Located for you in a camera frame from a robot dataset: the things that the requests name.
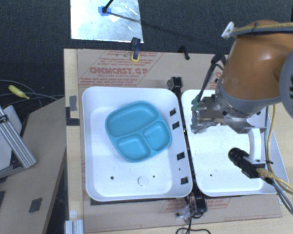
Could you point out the blue divided plate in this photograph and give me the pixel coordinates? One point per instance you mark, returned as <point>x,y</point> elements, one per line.
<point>136,130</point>

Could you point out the yellow banana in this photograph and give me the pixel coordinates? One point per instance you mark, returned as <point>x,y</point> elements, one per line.
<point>17,91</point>

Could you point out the thin black rod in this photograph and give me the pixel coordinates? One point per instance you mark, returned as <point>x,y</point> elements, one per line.
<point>186,138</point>

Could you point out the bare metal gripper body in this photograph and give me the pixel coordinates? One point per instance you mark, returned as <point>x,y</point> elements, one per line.
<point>211,110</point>

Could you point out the brown cardboard board red print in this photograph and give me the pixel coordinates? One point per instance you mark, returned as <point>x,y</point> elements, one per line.
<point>117,69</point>

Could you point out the white plastic tray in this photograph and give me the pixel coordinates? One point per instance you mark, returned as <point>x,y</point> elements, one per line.
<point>217,164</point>
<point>136,179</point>

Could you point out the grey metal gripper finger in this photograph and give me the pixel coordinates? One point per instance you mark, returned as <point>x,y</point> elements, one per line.
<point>207,126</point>
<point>195,123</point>

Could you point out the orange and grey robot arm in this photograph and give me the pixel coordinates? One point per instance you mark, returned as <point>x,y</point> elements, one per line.
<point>254,67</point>

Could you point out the black cylinder on white bracket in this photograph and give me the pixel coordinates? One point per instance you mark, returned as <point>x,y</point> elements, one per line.
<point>244,161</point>

